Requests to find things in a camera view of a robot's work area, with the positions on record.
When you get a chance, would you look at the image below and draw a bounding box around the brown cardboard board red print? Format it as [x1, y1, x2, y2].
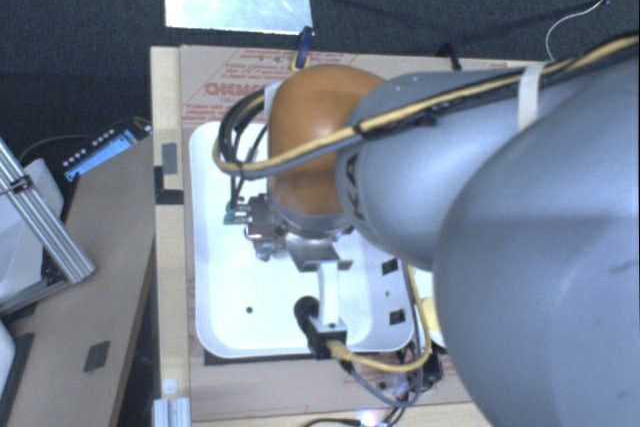
[178, 45, 549, 422]

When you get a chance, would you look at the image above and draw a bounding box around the white plastic tray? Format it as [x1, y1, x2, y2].
[188, 120, 417, 360]
[405, 262, 442, 350]

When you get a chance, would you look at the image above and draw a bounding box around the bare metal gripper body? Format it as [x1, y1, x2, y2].
[242, 193, 353, 274]

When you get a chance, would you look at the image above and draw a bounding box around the black cylinder on white bracket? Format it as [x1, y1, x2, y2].
[293, 261, 348, 360]

